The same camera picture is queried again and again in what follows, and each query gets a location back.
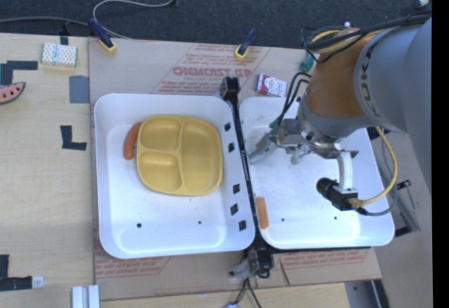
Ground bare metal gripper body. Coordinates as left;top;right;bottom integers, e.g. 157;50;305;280
274;118;347;159

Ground white plastic tray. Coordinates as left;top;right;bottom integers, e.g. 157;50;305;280
238;95;396;250
93;93;256;260

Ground red and white carton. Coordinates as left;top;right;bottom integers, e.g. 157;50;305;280
254;72;289;98

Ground yellow divided plate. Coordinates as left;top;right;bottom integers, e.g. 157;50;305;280
135;114;225;197

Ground orange sausage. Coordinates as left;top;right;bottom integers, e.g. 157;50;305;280
122;121;143;161

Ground brown cardboard board, red print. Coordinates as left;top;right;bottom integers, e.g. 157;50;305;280
87;36;383;301

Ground red watermelon slice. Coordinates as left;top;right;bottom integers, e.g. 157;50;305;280
0;81;27;105

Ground black cylinder on white bracket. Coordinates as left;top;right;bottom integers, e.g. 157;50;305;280
315;149;361;212

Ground black block with thin wires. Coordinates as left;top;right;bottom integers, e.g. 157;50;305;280
218;76;241;101
244;248;275;279

